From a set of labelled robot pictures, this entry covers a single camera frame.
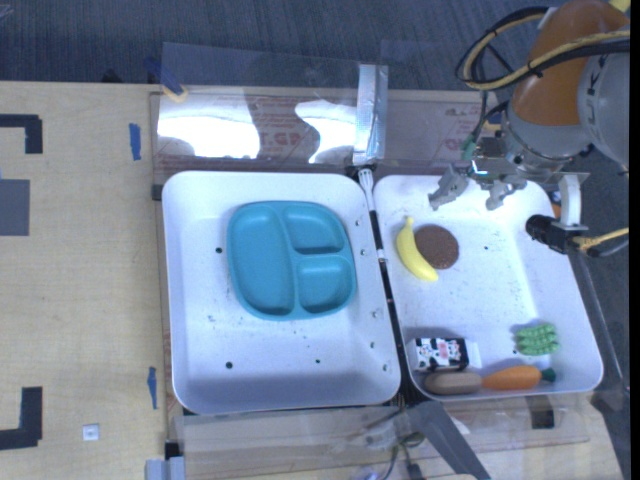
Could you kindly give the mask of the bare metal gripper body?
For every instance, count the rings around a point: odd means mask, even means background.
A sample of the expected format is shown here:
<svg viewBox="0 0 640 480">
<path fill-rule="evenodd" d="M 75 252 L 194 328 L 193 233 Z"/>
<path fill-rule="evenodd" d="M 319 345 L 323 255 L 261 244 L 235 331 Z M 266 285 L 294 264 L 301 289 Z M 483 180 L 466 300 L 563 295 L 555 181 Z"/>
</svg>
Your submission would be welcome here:
<svg viewBox="0 0 640 480">
<path fill-rule="evenodd" d="M 514 137 L 481 137 L 471 155 L 470 175 L 487 187 L 498 184 L 523 187 L 545 183 L 555 172 L 555 162 L 529 149 Z"/>
</svg>

